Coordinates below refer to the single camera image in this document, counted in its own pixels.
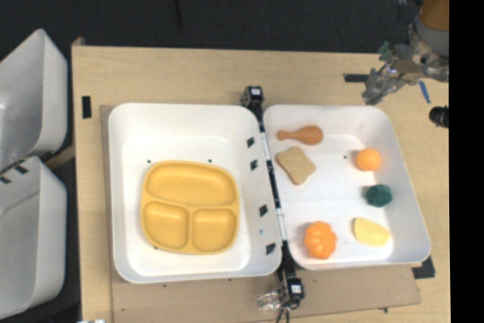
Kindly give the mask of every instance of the green toy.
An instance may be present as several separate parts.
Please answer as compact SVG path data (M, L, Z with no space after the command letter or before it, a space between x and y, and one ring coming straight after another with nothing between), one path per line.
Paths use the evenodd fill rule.
M368 204L376 207L383 207L392 201L392 191L387 185L371 186L366 192Z

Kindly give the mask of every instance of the wooden table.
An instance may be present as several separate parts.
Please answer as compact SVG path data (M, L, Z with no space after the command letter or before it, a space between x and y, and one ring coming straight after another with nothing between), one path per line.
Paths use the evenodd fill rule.
M368 74L380 66L377 56L74 45L72 65L82 319L274 321L275 312L257 311L256 296L278 284L275 275L136 285L113 270L100 108L130 101L239 104L248 85L262 86L266 107L364 105L364 85L345 82L343 74ZM377 107L399 139L432 241L436 277L415 281L410 265L299 271L307 297L291 321L450 321L448 130L428 118L432 107L448 104L448 85L426 84L431 105L417 86L408 86Z

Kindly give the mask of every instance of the white plastic tray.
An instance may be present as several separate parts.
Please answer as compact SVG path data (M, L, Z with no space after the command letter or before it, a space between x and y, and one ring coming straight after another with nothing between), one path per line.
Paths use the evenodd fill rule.
M264 114L271 157L284 212L290 252L306 269L334 269L424 261L430 254L430 239L399 148L392 124L376 107L327 107L275 105ZM318 145L277 139L280 129L320 126L324 138ZM277 153L299 145L316 165L315 173L300 186L294 185L275 161ZM355 155L362 148L376 148L382 165L375 172L362 172ZM367 204L369 186L390 186L393 200L385 207ZM391 241L384 247L358 242L352 220L365 217L387 227ZM337 249L329 259L313 259L303 244L309 223L329 222L337 234Z
M0 171L56 151L67 133L67 61L36 30L0 62Z
M0 182L0 319L54 299L64 282L67 192L37 157Z
M121 276L151 283L267 275L277 269L281 237L259 125L251 112L221 105L122 104L110 112L107 129L113 261ZM212 163L234 176L240 225L228 250L173 253L155 250L144 237L141 185L150 166L164 160ZM268 209L264 216L262 206ZM271 244L275 248L267 254Z

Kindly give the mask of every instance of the robotic claw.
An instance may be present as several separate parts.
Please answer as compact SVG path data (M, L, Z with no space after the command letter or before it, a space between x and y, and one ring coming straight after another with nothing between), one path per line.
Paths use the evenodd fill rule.
M400 8L405 2L397 0ZM370 71L362 93L366 104L378 104L405 85L419 82L422 86L421 78L448 82L449 3L450 0L425 0L408 28L406 43L392 46L385 42L379 50L385 64L378 71ZM430 119L437 126L448 128L448 108L434 108Z

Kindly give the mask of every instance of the yellow plate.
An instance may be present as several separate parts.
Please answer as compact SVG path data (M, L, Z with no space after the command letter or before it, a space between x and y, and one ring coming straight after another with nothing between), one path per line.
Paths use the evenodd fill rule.
M144 177L141 226L160 249L220 253L237 237L239 203L228 171L205 163L161 162Z

